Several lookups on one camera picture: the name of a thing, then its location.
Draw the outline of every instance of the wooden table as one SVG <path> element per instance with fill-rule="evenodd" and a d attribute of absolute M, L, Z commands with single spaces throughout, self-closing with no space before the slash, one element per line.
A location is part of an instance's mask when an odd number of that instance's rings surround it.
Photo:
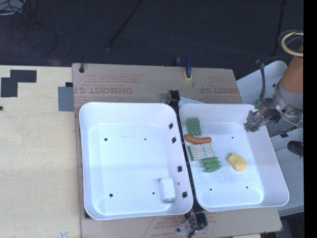
<path fill-rule="evenodd" d="M 81 236 L 74 112 L 58 110 L 58 87 L 73 82 L 72 68 L 1 65 L 0 77 L 10 77 L 11 70 L 36 70 L 37 80 L 18 83 L 17 97 L 0 98 L 1 236 L 96 237 Z M 148 230 L 153 220 L 109 222 L 104 237 L 150 237 L 138 229 Z M 211 227 L 205 237 L 275 232 L 282 224 L 276 208 L 261 208 L 218 214 Z"/>

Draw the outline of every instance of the black floor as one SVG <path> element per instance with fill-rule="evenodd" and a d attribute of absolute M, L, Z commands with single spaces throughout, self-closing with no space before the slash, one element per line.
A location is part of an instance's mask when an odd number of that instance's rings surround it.
<path fill-rule="evenodd" d="M 304 0 L 19 1 L 0 0 L 2 65 L 171 66 L 180 57 L 233 69 L 238 80 L 257 59 L 287 55 L 278 35 L 304 25 Z"/>

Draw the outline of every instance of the small white box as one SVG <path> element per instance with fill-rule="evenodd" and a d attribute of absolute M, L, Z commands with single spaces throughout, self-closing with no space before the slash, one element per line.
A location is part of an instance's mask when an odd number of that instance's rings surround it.
<path fill-rule="evenodd" d="M 172 203 L 175 200 L 175 187 L 173 178 L 162 178 L 158 182 L 159 193 L 164 203 Z"/>

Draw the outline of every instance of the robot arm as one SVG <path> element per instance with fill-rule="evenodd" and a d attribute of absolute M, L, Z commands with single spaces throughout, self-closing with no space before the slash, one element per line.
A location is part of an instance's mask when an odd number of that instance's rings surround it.
<path fill-rule="evenodd" d="M 303 45 L 300 53 L 286 51 L 294 56 L 275 85 L 272 98 L 263 99 L 257 111 L 249 111 L 244 124 L 246 131 L 257 131 L 262 125 L 281 119 L 295 126 L 303 120 Z"/>

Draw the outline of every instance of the white tray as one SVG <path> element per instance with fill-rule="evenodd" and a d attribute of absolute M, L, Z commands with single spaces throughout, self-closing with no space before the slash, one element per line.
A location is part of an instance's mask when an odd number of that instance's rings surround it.
<path fill-rule="evenodd" d="M 249 104 L 185 104 L 179 110 L 184 135 L 188 133 L 187 118 L 197 117 L 201 137 L 212 138 L 211 147 L 222 164 L 219 170 L 207 173 L 201 161 L 190 161 L 197 201 L 205 210 L 276 207 L 289 200 L 267 128 L 262 126 L 256 132 L 244 129 L 250 110 L 254 111 L 254 106 Z M 232 152 L 246 159 L 245 171 L 235 171 L 229 164 Z"/>
<path fill-rule="evenodd" d="M 109 220 L 191 210 L 193 195 L 172 107 L 87 103 L 79 120 L 88 215 Z M 174 202 L 164 203 L 160 196 L 164 178 L 173 179 Z"/>

